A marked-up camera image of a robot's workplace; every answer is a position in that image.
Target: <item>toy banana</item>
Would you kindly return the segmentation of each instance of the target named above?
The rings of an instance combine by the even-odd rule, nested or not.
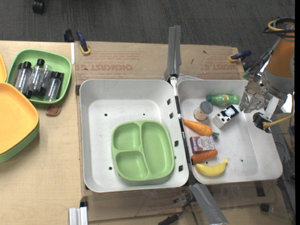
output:
[[[217,176],[225,171],[226,164],[228,159],[226,158],[223,162],[214,165],[214,166],[207,166],[204,164],[196,164],[195,167],[197,171],[206,176]]]

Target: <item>caster wheel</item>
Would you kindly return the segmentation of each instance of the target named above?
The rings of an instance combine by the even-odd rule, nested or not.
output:
[[[32,10],[37,13],[43,13],[45,8],[45,3],[43,1],[34,0],[32,5]]]

